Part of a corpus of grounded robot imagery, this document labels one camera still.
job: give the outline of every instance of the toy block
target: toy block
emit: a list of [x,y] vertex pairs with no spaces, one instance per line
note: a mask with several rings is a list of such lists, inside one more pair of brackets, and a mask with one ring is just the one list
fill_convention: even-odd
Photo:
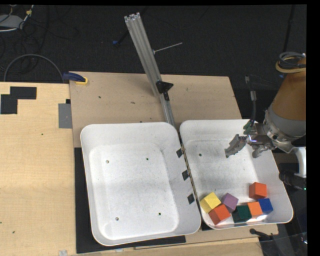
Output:
[[248,205],[238,205],[231,213],[234,223],[246,222],[252,218]]
[[200,201],[200,206],[206,213],[209,213],[220,204],[221,201],[214,192],[211,192]]
[[236,209],[238,201],[239,201],[239,199],[230,193],[226,193],[221,198],[221,203],[227,207],[227,209],[229,210],[230,213],[232,213]]
[[209,212],[209,216],[215,225],[231,216],[228,208],[222,203]]
[[252,199],[261,199],[267,197],[267,185],[254,182],[249,186],[249,197]]
[[269,198],[258,199],[258,202],[264,214],[269,214],[274,210]]
[[256,218],[256,217],[264,214],[261,209],[260,203],[258,201],[248,202],[247,205],[249,207],[252,218]]

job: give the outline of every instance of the black bracket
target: black bracket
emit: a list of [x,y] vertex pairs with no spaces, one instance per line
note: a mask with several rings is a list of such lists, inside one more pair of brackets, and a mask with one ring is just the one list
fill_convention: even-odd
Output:
[[158,89],[158,92],[160,94],[163,94],[164,99],[166,101],[170,101],[168,91],[174,86],[174,84],[169,82],[164,82],[164,81],[157,81],[155,85]]

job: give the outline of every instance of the empty white tray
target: empty white tray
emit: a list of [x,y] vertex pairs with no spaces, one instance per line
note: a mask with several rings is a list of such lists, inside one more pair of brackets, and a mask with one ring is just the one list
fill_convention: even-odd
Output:
[[232,216],[215,225],[201,208],[204,222],[213,229],[227,229],[248,225],[288,223],[293,209],[273,153],[268,150],[258,158],[252,157],[250,145],[226,158],[225,149],[236,134],[243,136],[248,120],[188,120],[181,124],[180,135],[198,200],[214,192],[219,199],[230,193],[239,199],[238,205],[253,202],[249,185],[254,182],[267,185],[267,197],[273,211],[257,219],[234,223]]
[[91,228],[104,246],[187,235],[201,216],[176,129],[166,122],[91,124],[81,146]]

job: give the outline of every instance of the orange cube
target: orange cube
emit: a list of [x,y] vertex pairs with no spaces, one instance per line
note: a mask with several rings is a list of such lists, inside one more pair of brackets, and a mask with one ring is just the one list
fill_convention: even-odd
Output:
[[249,186],[249,197],[252,199],[261,199],[267,197],[267,185],[254,182]]
[[256,218],[263,214],[260,203],[258,201],[248,202],[247,205],[249,207],[252,218]]
[[231,216],[230,212],[228,211],[227,207],[222,203],[212,209],[209,212],[209,216],[213,223],[217,225],[218,223],[224,221],[225,219],[229,218]]

